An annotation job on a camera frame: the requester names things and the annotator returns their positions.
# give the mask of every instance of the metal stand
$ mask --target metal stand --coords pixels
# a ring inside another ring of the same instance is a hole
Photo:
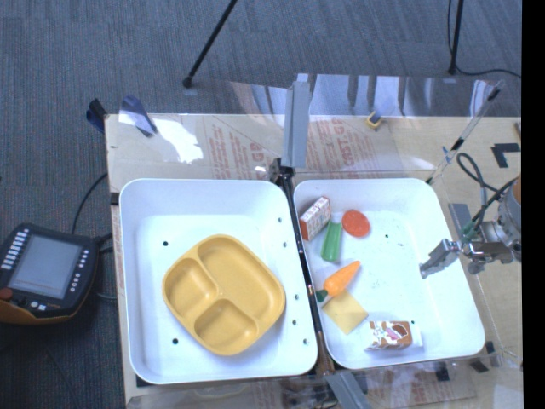
[[[209,40],[204,45],[203,51],[201,51],[201,54],[198,56],[197,60],[195,61],[195,64],[193,65],[193,68],[191,69],[191,71],[189,72],[187,77],[184,78],[182,84],[186,88],[191,87],[193,76],[195,76],[195,73],[197,72],[198,68],[200,67],[201,62],[203,61],[204,57],[208,53],[208,50],[210,49],[210,47],[212,47],[212,44],[215,41],[215,37],[217,37],[218,33],[220,33],[221,28],[223,27],[223,25],[227,21],[227,17],[231,13],[232,9],[235,7],[235,4],[237,4],[237,0],[231,0],[231,2],[229,2],[229,5],[227,6],[225,12],[221,16],[220,21],[218,22],[217,26],[215,27],[214,31],[212,32],[212,35],[210,35]]]
[[[293,176],[295,175],[295,169],[292,167],[283,166],[281,159],[276,158],[273,160],[272,164],[269,165],[268,175],[269,181],[275,185],[278,185],[282,191],[284,191],[290,207],[291,222],[293,224],[295,241],[297,243],[297,250],[299,251],[299,260],[301,261],[301,268],[303,269],[303,276],[305,277],[305,283],[307,284],[308,300],[310,302],[311,315],[313,317],[314,329],[316,331],[316,342],[318,344],[318,358],[316,360],[314,372],[319,377],[329,376],[335,372],[335,365],[333,360],[329,357],[327,347],[325,345],[324,331],[319,320],[318,304],[314,295],[313,281],[310,275],[310,270],[308,269],[301,234],[299,233],[299,219],[297,218],[297,211],[293,200],[294,188],[292,180]]]
[[[458,10],[456,12],[456,25],[454,27],[454,44],[452,45],[452,55],[450,56],[449,74],[454,74],[456,72],[456,55],[458,54],[458,40],[460,38],[462,12],[463,12],[463,0],[458,0]]]

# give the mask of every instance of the small yellow object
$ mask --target small yellow object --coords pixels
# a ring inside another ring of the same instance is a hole
[[[365,123],[372,129],[376,129],[381,125],[382,116],[379,115],[376,111],[373,111],[369,117],[365,120]]]
[[[369,316],[347,290],[331,298],[322,309],[346,335]]]

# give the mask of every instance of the toy carrot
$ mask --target toy carrot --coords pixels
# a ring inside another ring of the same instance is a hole
[[[324,282],[324,289],[316,291],[318,301],[323,302],[326,297],[334,297],[341,294],[358,271],[359,265],[360,261],[353,261],[328,277]]]

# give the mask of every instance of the yellow divided plate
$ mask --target yellow divided plate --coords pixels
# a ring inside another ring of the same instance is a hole
[[[203,239],[167,270],[163,299],[197,341],[222,355],[246,350],[285,307],[284,288],[267,265],[221,234]]]

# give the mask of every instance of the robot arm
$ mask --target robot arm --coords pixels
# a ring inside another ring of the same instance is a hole
[[[494,220],[484,222],[486,207],[496,200],[498,209]],[[449,266],[460,253],[470,259],[468,272],[471,274],[483,271],[486,263],[495,260],[522,262],[521,175],[497,190],[481,211],[462,225],[458,241],[443,239],[429,254],[430,258],[420,264],[423,279]]]

